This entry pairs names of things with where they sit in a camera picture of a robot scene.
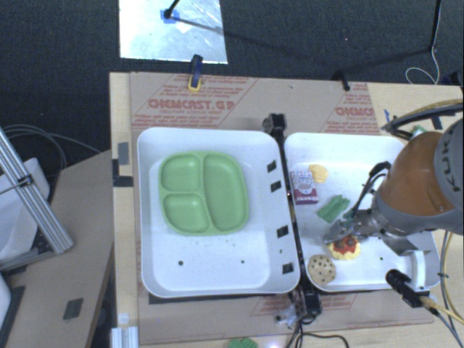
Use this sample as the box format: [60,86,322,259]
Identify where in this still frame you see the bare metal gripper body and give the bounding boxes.
[347,210,397,241]

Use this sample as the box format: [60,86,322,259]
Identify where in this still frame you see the yellow and red toy pizza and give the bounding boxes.
[326,235,363,262]

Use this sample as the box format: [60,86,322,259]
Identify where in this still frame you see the green toy beans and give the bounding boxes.
[316,194,351,224]

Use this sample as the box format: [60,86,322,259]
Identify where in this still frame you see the tan chocolate chip biscuit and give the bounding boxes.
[307,254,337,286]

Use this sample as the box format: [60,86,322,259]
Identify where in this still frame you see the red and white carton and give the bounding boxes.
[289,170,320,206]

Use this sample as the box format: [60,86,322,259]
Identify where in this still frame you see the yellow toy crisp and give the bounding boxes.
[307,163,330,185]

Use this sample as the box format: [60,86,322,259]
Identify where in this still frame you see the thin black rod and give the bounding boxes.
[272,128,317,304]

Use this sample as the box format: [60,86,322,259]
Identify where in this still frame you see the white plastic tray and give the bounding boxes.
[136,126,302,299]
[283,132,442,293]

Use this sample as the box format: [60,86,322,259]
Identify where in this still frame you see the green divided plate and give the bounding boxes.
[158,151,251,237]

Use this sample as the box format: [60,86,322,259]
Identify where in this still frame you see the green ridged toy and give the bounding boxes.
[227,336,260,348]

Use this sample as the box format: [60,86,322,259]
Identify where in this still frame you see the brown cardboard board red print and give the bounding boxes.
[128,71,436,336]

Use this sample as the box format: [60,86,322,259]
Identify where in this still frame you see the black cylinder on white bracket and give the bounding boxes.
[385,249,436,309]

